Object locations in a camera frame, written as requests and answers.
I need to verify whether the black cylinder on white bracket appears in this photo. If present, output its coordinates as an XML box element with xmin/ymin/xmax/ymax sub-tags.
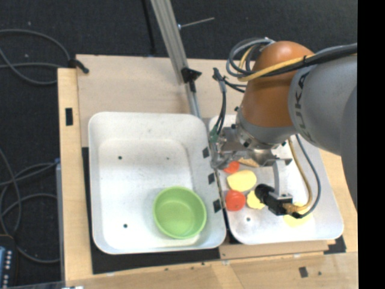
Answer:
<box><xmin>254</xmin><ymin>157</ymin><xmax>294</xmax><ymax>217</ymax></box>

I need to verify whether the red tomato slice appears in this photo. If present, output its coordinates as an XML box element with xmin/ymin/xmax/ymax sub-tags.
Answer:
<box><xmin>223</xmin><ymin>161</ymin><xmax>241</xmax><ymax>175</ymax></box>

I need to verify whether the pale wood board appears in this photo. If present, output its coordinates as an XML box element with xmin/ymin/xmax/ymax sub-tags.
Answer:
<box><xmin>75</xmin><ymin>54</ymin><xmax>347</xmax><ymax>261</ymax></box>

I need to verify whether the white plastic tray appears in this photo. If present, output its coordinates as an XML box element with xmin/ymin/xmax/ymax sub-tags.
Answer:
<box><xmin>87</xmin><ymin>111</ymin><xmax>227</xmax><ymax>255</ymax></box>
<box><xmin>207</xmin><ymin>114</ymin><xmax>345</xmax><ymax>246</ymax></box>

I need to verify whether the tan bread piece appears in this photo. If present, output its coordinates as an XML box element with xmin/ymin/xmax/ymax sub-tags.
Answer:
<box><xmin>238</xmin><ymin>157</ymin><xmax>260</xmax><ymax>169</ymax></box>

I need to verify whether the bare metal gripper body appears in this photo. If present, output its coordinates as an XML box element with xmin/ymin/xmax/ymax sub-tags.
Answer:
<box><xmin>215</xmin><ymin>125</ymin><xmax>279</xmax><ymax>166</ymax></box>

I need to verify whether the green bowl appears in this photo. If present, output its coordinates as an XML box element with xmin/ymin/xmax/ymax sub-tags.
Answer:
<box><xmin>152</xmin><ymin>185</ymin><xmax>208</xmax><ymax>240</ymax></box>

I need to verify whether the thin black rod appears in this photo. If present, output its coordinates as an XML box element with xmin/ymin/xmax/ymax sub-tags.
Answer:
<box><xmin>214</xmin><ymin>167</ymin><xmax>226</xmax><ymax>213</ymax></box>

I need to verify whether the large yellow slice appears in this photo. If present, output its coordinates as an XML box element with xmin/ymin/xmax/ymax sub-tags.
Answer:
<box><xmin>226</xmin><ymin>169</ymin><xmax>257</xmax><ymax>193</ymax></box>

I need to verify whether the flat yellow round piece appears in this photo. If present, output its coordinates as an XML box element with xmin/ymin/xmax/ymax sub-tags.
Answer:
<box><xmin>283</xmin><ymin>202</ymin><xmax>314</xmax><ymax>229</ymax></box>

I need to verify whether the small yellow piece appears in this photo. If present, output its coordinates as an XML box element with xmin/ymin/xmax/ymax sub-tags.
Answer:
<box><xmin>246</xmin><ymin>190</ymin><xmax>266</xmax><ymax>211</ymax></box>

